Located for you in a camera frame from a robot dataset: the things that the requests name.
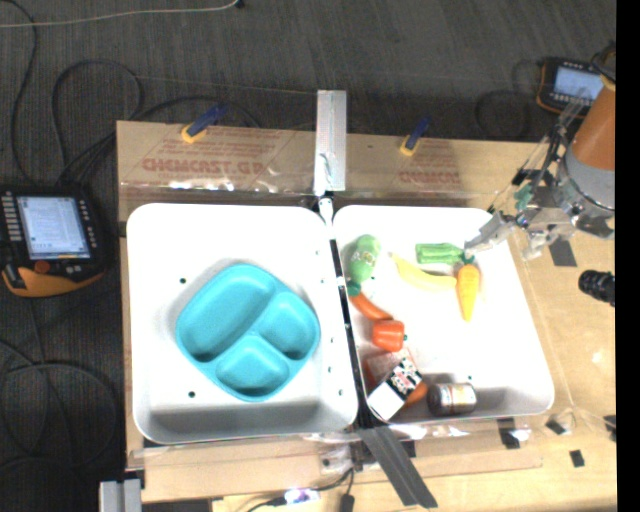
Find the brown cardboard board red print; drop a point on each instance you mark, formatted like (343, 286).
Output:
(575, 350)

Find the orange bell pepper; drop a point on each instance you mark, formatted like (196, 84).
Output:
(388, 335)

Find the black cylinder on white bracket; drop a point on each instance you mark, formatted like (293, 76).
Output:
(597, 285)

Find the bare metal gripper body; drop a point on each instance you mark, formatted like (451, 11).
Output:
(555, 220)

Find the yellow orange carrot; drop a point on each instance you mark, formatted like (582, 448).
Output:
(468, 292)

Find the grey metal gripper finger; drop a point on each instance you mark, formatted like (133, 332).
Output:
(535, 245)
(492, 232)

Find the yellow banana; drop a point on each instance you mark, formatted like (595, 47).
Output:
(422, 280)

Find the orange carrot with teal top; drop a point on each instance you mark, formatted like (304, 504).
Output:
(367, 306)

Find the blue divided plate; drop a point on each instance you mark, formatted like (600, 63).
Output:
(235, 310)

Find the black and white carton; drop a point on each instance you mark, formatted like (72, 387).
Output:
(397, 390)

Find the green toy bottle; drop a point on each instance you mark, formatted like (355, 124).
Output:
(363, 260)

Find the white plastic tray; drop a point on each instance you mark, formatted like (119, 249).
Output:
(160, 350)
(500, 360)

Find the silver can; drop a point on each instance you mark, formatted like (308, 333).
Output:
(452, 399)

